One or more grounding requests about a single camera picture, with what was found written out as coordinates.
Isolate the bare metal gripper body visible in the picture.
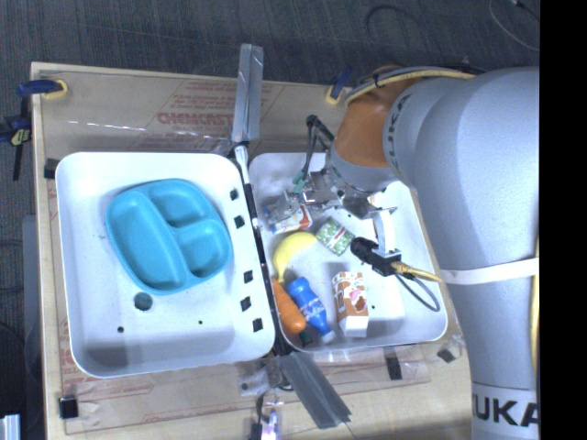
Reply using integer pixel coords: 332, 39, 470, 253
296, 169, 398, 222

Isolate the small white and orange carton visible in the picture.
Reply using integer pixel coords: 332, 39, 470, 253
268, 203, 315, 236

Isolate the yellow banana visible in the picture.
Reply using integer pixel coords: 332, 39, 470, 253
271, 230, 319, 284

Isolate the green and white carton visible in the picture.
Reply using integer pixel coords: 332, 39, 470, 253
315, 215, 357, 258

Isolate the orange carrot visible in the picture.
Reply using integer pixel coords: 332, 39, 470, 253
271, 276, 316, 347

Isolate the blue bottle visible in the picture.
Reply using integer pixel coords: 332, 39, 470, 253
285, 276, 338, 345

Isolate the white plastic tray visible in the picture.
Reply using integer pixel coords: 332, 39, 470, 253
54, 150, 277, 380
247, 151, 449, 355

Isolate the blue divided plate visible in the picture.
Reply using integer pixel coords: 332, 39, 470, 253
105, 177, 235, 297

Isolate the tall white and brown carton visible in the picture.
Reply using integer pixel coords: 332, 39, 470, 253
330, 269, 371, 340

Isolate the brown cardboard board red print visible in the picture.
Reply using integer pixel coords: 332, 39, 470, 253
39, 69, 465, 435

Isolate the black cylinder on white bracket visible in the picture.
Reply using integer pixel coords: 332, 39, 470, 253
349, 208, 404, 278

